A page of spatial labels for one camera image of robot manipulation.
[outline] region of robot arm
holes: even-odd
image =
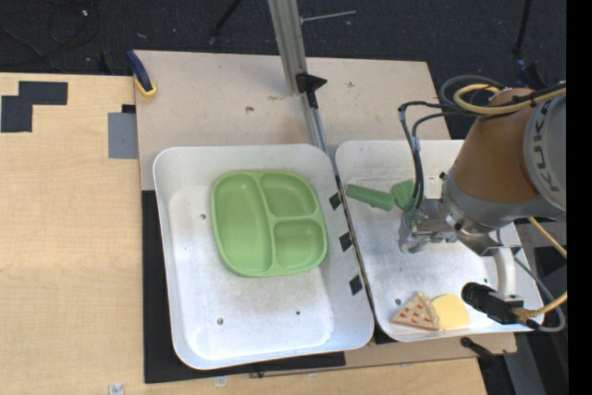
[[[491,105],[530,94],[530,90],[507,90],[497,94]],[[565,292],[541,310],[525,310],[514,294],[512,249],[489,237],[519,218],[533,223],[533,216],[566,221],[566,101],[565,95],[559,95],[509,115],[479,117],[443,177],[441,198],[424,200],[401,222],[404,251],[417,252],[430,241],[458,239],[477,254],[494,257],[497,291],[467,283],[462,298],[501,324],[534,325],[530,318],[567,299]]]

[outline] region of cheese slice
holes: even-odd
[[[432,305],[438,314],[440,329],[455,329],[469,324],[471,316],[466,306],[458,296],[449,293],[432,300]]]
[[[420,291],[392,317],[390,322],[422,329],[438,330],[439,318],[430,299]]]

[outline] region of black bracket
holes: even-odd
[[[479,355],[484,366],[490,365],[495,359],[495,354],[493,352],[477,344],[476,342],[473,342],[473,340],[470,338],[461,338],[461,344],[463,347],[470,349],[471,351]]]
[[[308,105],[318,109],[318,102],[316,101],[315,91],[327,83],[327,80],[318,78],[308,73],[300,73],[296,75],[296,86],[300,94],[306,93],[308,98]]]

